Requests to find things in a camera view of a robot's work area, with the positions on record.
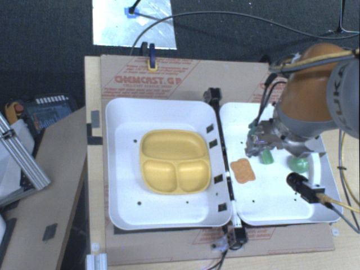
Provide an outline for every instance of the white plastic container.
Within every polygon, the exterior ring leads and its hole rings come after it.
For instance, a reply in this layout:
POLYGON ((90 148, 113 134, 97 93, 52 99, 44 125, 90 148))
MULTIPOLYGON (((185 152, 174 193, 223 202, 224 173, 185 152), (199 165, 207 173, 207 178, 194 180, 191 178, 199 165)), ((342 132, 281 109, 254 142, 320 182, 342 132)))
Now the white plastic container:
POLYGON ((230 198, 217 121, 209 105, 199 101, 117 98, 106 107, 106 129, 109 213, 117 227, 125 230, 210 227, 229 221, 230 198), (208 133, 210 125, 213 130, 208 133), (140 141, 147 132, 157 129, 194 131, 208 145, 217 140, 217 146, 209 148, 211 183, 205 191, 162 195, 145 185, 140 167, 140 141), (215 183, 214 177, 219 175, 223 181, 215 183))
MULTIPOLYGON (((222 106, 220 118, 229 163, 246 157, 248 124, 257 115, 258 107, 254 103, 222 106)), ((271 116, 272 108, 268 107, 262 118, 271 116)), ((232 209, 216 115, 206 103, 117 98, 106 107, 106 131, 109 213, 113 224, 119 228, 216 227, 226 224, 232 211, 244 222, 255 226, 338 219, 323 205, 308 204, 286 184, 291 170, 287 163, 290 154, 285 150, 272 151, 275 159, 272 165, 263 165, 258 157, 249 159, 256 176, 254 181, 239 184, 230 170, 236 200, 236 208, 232 209), (163 195, 145 185, 140 167, 140 141, 147 132, 158 129, 194 131, 206 141, 211 183, 205 191, 163 195), (222 181, 216 183, 220 176, 222 181)), ((325 186, 326 193, 338 200, 327 155, 314 154, 309 164, 309 171, 303 175, 325 186)))

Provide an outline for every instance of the wire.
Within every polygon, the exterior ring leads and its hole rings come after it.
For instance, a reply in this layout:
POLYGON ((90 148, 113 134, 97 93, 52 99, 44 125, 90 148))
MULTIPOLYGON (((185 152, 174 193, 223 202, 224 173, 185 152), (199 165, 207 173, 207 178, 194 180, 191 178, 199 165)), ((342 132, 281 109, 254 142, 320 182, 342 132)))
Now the wire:
POLYGON ((267 89, 269 87, 269 85, 265 85, 265 89, 264 89, 264 92, 263 92, 263 97, 261 99, 261 102, 260 102, 260 109, 259 109, 259 113, 258 113, 258 116, 255 118, 255 124, 254 126, 257 126, 259 124, 259 120, 260 120, 260 117, 261 115, 263 114, 266 106, 268 105, 269 103, 269 100, 270 100, 270 97, 271 97, 271 94, 273 92, 273 90, 275 89, 275 87, 279 84, 286 84, 285 81, 278 81, 276 83, 274 83, 272 86, 271 86, 271 89, 269 91, 269 94, 266 96, 266 93, 267 93, 267 89))
POLYGON ((319 201, 321 204, 325 204, 325 203, 334 203, 334 204, 337 204, 343 208, 347 208, 349 209, 350 211, 354 211, 354 212, 357 212, 357 213, 360 213, 360 210, 359 209, 356 209, 354 207, 351 207, 345 203, 342 203, 342 202, 339 202, 329 196, 327 196, 326 194, 324 193, 317 193, 316 194, 316 197, 318 197, 319 201))
POLYGON ((203 15, 203 14, 205 14, 205 15, 208 15, 208 14, 236 15, 236 16, 241 16, 241 17, 247 17, 247 18, 255 19, 255 20, 258 20, 258 21, 265 22, 265 23, 269 23, 269 24, 284 28, 286 30, 289 30, 289 31, 292 31, 292 32, 295 32, 295 33, 298 33, 298 34, 301 34, 301 35, 304 35, 304 36, 317 38, 317 39, 324 39, 324 40, 342 40, 342 39, 349 39, 349 38, 359 36, 359 34, 354 34, 354 35, 350 35, 350 36, 346 36, 346 37, 323 37, 323 36, 317 36, 317 35, 309 34, 309 33, 306 33, 306 32, 291 28, 289 26, 286 26, 286 25, 283 25, 283 24, 280 24, 280 23, 277 23, 277 22, 274 22, 274 21, 271 21, 271 20, 268 20, 268 19, 265 19, 265 18, 261 18, 261 17, 257 17, 257 16, 254 16, 254 15, 249 15, 249 14, 245 14, 245 13, 231 12, 231 11, 196 11, 196 12, 185 12, 185 13, 179 13, 179 14, 170 15, 170 16, 164 17, 164 18, 154 22, 153 24, 148 26, 146 29, 144 29, 140 33, 140 35, 136 38, 136 40, 135 40, 135 42, 134 42, 134 44, 133 44, 133 46, 132 46, 132 48, 130 50, 130 55, 132 55, 133 50, 134 50, 137 42, 140 40, 140 38, 147 31, 149 31, 152 27, 156 26, 157 24, 159 24, 161 22, 164 22, 164 21, 167 21, 169 19, 175 18, 175 17, 191 16, 191 15, 203 15))
POLYGON ((232 245, 229 249, 232 251, 238 251, 240 248, 242 248, 243 244, 242 243, 235 243, 234 245, 232 245))
MULTIPOLYGON (((344 141, 345 141, 345 132, 343 133, 343 136, 342 136, 342 140, 341 140, 341 166, 344 165, 344 141)), ((360 203, 359 203, 359 200, 357 200, 357 198, 355 197, 353 191, 351 190, 349 184, 348 184, 348 180, 346 178, 346 175, 345 175, 345 172, 343 172, 343 177, 344 177, 344 182, 345 182, 345 185, 350 193, 350 196, 353 198, 353 200, 355 201, 355 203, 360 206, 360 203)))
POLYGON ((346 33, 359 33, 359 31, 351 31, 351 30, 346 30, 343 28, 343 12, 344 12, 343 5, 344 5, 344 3, 345 3, 345 0, 340 0, 339 28, 341 31, 346 32, 346 33))
MULTIPOLYGON (((351 206, 351 202, 349 199, 349 195, 347 192, 347 188, 345 186, 345 182, 344 182, 344 172, 343 172, 343 161, 341 159, 341 157, 343 156, 343 149, 341 147, 341 144, 343 143, 343 131, 341 129, 339 129, 339 154, 338 154, 338 158, 339 158, 339 174, 340 174, 340 180, 341 180, 341 185, 343 187, 344 193, 345 193, 345 198, 346 201, 348 202, 348 204, 351 206)), ((354 222, 356 224, 356 227, 358 229, 360 229, 359 223, 358 223, 358 219, 356 218, 355 213, 352 211, 351 212, 354 222)))
POLYGON ((268 105, 268 103, 269 103, 269 100, 270 100, 270 97, 271 97, 271 94, 272 94, 273 90, 274 90, 275 87, 276 87, 277 85, 279 85, 279 84, 286 84, 286 82, 285 82, 285 81, 278 81, 278 82, 276 82, 276 83, 273 84, 273 86, 271 87, 271 89, 270 89, 270 91, 269 91, 268 97, 267 97, 266 100, 265 100, 265 107, 266 107, 266 105, 268 105))
POLYGON ((286 72, 299 71, 314 66, 353 59, 355 58, 356 55, 359 55, 359 48, 355 49, 354 51, 348 50, 344 52, 316 56, 292 64, 281 65, 281 66, 270 66, 269 71, 272 73, 286 73, 286 72))
POLYGON ((347 222, 347 224, 358 234, 360 234, 360 229, 359 227, 356 229, 356 227, 344 216, 342 215, 342 213, 340 211, 337 210, 337 208, 335 208, 332 204, 327 204, 326 207, 330 208, 332 211, 334 211, 337 215, 339 215, 340 217, 343 218, 343 220, 345 220, 345 222, 347 222))
POLYGON ((224 253, 223 253, 223 255, 221 256, 220 261, 219 261, 218 263, 216 263, 215 265, 211 266, 210 268, 208 268, 208 269, 206 269, 206 270, 213 270, 213 269, 215 269, 216 267, 218 267, 217 270, 220 270, 221 267, 222 267, 222 265, 223 265, 223 263, 224 263, 224 260, 225 260, 225 256, 226 256, 226 254, 227 254, 227 251, 228 251, 228 250, 225 250, 225 251, 224 251, 224 253))

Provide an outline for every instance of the metal sheet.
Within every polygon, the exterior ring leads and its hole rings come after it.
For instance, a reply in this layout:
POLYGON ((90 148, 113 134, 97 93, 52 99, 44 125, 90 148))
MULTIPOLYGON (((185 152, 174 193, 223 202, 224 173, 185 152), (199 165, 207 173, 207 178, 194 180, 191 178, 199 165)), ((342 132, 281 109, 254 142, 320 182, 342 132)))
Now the metal sheet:
MULTIPOLYGON (((93 2, 93 43, 104 46, 131 47, 138 35, 155 22, 142 16, 127 16, 125 9, 136 0, 92 0, 93 2)), ((142 0, 136 12, 157 19, 172 14, 170 0, 142 0)), ((172 19, 158 24, 142 36, 137 43, 154 43, 156 48, 176 49, 172 19)))

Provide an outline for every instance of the black carpet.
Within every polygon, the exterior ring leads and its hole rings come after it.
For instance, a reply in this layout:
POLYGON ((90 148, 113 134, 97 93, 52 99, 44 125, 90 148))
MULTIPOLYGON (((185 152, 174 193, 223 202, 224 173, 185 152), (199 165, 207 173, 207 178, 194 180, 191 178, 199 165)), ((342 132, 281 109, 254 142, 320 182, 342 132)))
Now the black carpet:
MULTIPOLYGON (((340 0, 171 0, 171 4, 174 14, 237 11, 315 35, 336 30, 340 13, 340 0)), ((84 56, 129 53, 129 48, 92 44, 92 0, 0 0, 0 9, 1 109, 12 98, 58 92, 72 94, 83 106, 84 56)), ((268 55, 274 61, 323 42, 237 16, 179 17, 174 26, 178 49, 158 51, 158 56, 259 61, 268 55)), ((359 0, 346 0, 343 26, 359 29, 359 0)), ((359 36, 333 43, 356 48, 359 36)))

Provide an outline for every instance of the yellow plastic tray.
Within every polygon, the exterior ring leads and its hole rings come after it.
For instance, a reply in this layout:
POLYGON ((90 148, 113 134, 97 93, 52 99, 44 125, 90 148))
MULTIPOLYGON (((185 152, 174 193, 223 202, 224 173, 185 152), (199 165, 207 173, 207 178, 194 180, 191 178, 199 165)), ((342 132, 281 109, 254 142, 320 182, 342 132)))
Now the yellow plastic tray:
POLYGON ((211 180, 209 151, 204 139, 186 130, 153 130, 140 144, 145 184, 160 194, 194 194, 211 180))

